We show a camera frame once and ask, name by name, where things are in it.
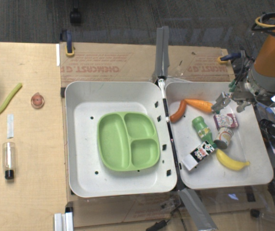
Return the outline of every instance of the orange carrot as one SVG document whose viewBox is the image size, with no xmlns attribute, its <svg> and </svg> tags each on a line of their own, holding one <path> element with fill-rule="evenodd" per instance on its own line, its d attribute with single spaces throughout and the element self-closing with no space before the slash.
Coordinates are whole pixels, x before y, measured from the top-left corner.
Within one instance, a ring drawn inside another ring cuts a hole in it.
<svg viewBox="0 0 275 231">
<path fill-rule="evenodd" d="M 213 106 L 213 104 L 208 101 L 203 101 L 198 99 L 185 99 L 185 101 L 188 105 L 191 105 L 196 109 L 199 109 L 201 111 L 208 112 L 208 113 L 212 112 L 211 107 Z"/>
<path fill-rule="evenodd" d="M 179 109 L 176 111 L 176 113 L 170 116 L 170 121 L 171 122 L 178 121 L 184 115 L 185 109 L 186 109 L 186 102 L 184 100 L 181 100 Z"/>
</svg>

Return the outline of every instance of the green divided plate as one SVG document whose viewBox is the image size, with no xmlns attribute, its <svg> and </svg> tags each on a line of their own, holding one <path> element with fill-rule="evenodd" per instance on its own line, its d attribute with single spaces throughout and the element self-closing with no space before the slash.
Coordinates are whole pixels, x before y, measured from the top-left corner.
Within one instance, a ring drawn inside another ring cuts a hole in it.
<svg viewBox="0 0 275 231">
<path fill-rule="evenodd" d="M 149 116 L 139 112 L 114 112 L 101 117 L 98 145 L 103 163 L 115 171 L 152 167 L 160 157 L 156 127 Z"/>
</svg>

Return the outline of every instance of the tin can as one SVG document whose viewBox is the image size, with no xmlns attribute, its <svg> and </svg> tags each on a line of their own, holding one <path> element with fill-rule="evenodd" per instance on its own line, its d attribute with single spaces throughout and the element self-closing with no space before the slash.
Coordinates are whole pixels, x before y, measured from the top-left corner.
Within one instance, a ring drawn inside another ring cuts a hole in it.
<svg viewBox="0 0 275 231">
<path fill-rule="evenodd" d="M 214 143 L 220 149 L 226 149 L 232 139 L 234 132 L 230 128 L 220 128 L 218 135 L 216 136 Z"/>
</svg>

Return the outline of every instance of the yellow banana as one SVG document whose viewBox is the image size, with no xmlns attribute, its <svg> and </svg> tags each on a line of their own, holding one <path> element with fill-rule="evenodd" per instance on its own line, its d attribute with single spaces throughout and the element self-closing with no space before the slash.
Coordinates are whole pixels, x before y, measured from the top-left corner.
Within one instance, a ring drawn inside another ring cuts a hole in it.
<svg viewBox="0 0 275 231">
<path fill-rule="evenodd" d="M 249 161 L 242 162 L 242 161 L 236 161 L 232 158 L 230 158 L 228 155 L 225 154 L 220 149 L 216 149 L 216 157 L 218 158 L 219 162 L 223 164 L 225 167 L 232 169 L 232 170 L 241 170 L 245 166 L 249 166 Z"/>
</svg>

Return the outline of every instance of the table surface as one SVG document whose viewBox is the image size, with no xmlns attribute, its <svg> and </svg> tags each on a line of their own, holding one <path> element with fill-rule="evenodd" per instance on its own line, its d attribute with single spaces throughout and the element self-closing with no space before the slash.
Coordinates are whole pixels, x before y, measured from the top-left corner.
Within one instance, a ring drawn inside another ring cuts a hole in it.
<svg viewBox="0 0 275 231">
<path fill-rule="evenodd" d="M 22 88 L 0 114 L 0 230 L 51 231 L 55 213 L 64 213 L 67 204 L 61 73 L 56 64 L 55 44 L 0 43 L 0 106 L 18 84 Z M 41 109 L 30 104 L 33 94 L 45 99 Z M 14 115 L 14 137 L 7 138 L 7 115 Z M 4 178 L 1 146 L 13 141 L 17 171 L 12 181 Z M 267 207 L 274 203 L 261 186 Z M 212 214 L 219 230 L 275 230 L 252 220 L 249 212 Z M 188 230 L 196 230 L 190 217 Z M 154 221 L 76 228 L 76 230 L 145 230 Z M 182 230 L 174 218 L 165 230 Z"/>
</svg>

